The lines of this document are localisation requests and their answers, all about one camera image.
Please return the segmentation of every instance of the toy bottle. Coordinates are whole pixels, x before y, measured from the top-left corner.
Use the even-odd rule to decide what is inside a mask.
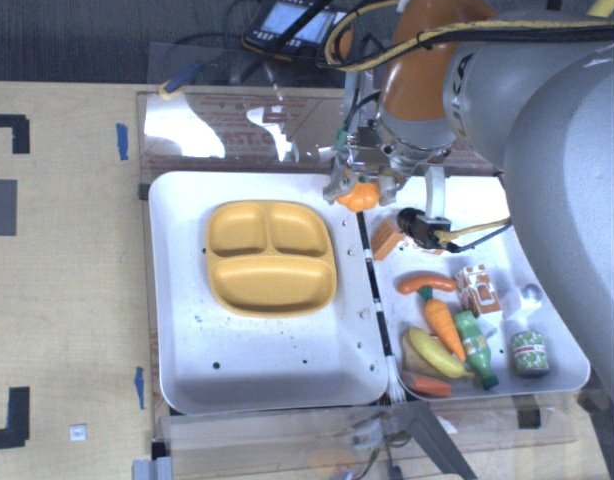
[[[498,385],[498,377],[491,369],[491,350],[476,318],[471,311],[461,311],[454,316],[458,335],[463,342],[467,364],[480,376],[485,390]]]

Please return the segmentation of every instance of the sausage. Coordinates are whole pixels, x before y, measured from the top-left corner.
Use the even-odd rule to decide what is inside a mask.
[[[431,286],[436,290],[444,292],[453,292],[456,289],[456,281],[451,277],[438,274],[420,274],[401,281],[398,285],[398,291],[403,295],[409,295],[410,293],[417,292],[423,286]]]

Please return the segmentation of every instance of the table surface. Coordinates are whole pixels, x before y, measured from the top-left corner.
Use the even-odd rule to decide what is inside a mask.
[[[155,427],[136,98],[150,90],[0,82],[0,114],[24,114],[31,122],[29,155],[13,155],[11,131],[0,129],[0,179],[18,180],[17,234],[0,237],[0,428],[9,388],[31,392],[30,439],[0,450],[0,480],[130,478],[132,462],[150,456]],[[126,160],[117,124],[128,129]],[[137,368],[145,375],[144,408]],[[589,415],[576,403],[568,414],[571,442],[465,457],[479,478],[609,478]],[[87,425],[84,441],[70,440],[77,424]],[[427,458],[401,466],[406,478],[438,478]]]

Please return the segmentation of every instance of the yellow plate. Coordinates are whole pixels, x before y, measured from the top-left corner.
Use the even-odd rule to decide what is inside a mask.
[[[234,313],[313,313],[336,294],[336,265],[322,218],[285,201],[238,201],[217,208],[206,236],[209,284]]]

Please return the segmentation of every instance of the can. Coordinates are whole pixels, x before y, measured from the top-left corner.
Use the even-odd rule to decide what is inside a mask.
[[[523,331],[511,338],[516,374],[521,377],[542,377],[549,373],[545,340],[539,332]]]

